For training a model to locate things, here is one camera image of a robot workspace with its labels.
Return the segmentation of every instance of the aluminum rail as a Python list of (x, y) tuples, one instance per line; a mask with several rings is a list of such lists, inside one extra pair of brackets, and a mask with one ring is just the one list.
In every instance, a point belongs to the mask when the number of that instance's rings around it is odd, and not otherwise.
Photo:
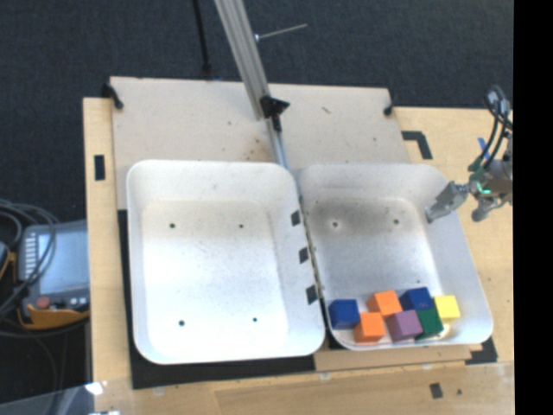
[[(243, 0), (214, 0), (223, 23), (227, 40), (242, 81), (245, 84), (251, 107), (256, 118), (266, 118), (261, 99), (270, 97), (269, 84), (259, 57), (255, 35), (251, 30)], [(274, 122), (267, 121), (270, 141), (276, 162), (288, 169), (288, 159), (284, 151), (282, 134), (275, 129)]]

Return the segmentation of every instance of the wooden table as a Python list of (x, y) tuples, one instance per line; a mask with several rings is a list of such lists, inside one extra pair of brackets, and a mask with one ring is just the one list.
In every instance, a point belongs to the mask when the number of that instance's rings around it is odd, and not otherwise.
[[(360, 356), (322, 348), (317, 371), (270, 378), (210, 381), (133, 390), (125, 325), (117, 222), (113, 112), (109, 99), (84, 99), (86, 199), (90, 241), (92, 372), (104, 392), (97, 410), (122, 413), (510, 413), (514, 412), (512, 208), (472, 222), (476, 202), (458, 210), (480, 281), (493, 313), (497, 362), (466, 365), (481, 346), (392, 349)], [(415, 141), (405, 147), (413, 163), (438, 168), (464, 182), (467, 165), (487, 137), (486, 110), (395, 108), (391, 121), (401, 131), (421, 132), (432, 159)], [(103, 156), (105, 176), (96, 180)]]

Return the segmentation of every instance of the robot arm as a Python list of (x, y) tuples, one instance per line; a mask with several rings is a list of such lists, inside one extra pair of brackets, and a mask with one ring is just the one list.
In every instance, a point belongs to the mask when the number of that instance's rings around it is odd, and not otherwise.
[[(486, 107), (494, 117), (493, 130), (486, 147), (468, 167), (472, 172), (465, 184), (449, 182), (445, 189), (435, 198), (432, 207), (426, 208), (426, 218), (429, 223), (450, 214), (473, 196), (478, 207), (473, 211), (474, 221), (487, 218), (490, 211), (501, 208), (506, 203), (512, 205), (512, 122), (509, 120), (510, 104), (503, 91), (497, 86), (486, 95)], [(495, 136), (500, 126), (499, 137)], [(500, 160), (495, 159), (504, 139), (508, 139), (507, 147)], [(492, 148), (492, 154), (485, 159)]]

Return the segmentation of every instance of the green cube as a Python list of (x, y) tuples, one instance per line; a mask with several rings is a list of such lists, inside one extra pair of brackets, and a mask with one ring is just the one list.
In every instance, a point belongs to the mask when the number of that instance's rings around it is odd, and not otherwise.
[(421, 326), (423, 326), (423, 332), (415, 338), (416, 340), (430, 338), (431, 336), (439, 335), (443, 331), (442, 320), (436, 309), (418, 310), (416, 314), (421, 322)]

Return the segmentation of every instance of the black mat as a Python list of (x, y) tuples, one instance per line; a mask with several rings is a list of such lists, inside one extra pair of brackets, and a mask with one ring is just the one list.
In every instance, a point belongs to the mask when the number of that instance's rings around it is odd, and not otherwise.
[(132, 336), (132, 307), (130, 305), (129, 252), (127, 213), (118, 211), (121, 261), (123, 267), (124, 301), (129, 335), (130, 369), (135, 389), (167, 386), (208, 380), (236, 380), (315, 370), (313, 355), (254, 361), (226, 361), (186, 365), (161, 366), (145, 359), (138, 352)]

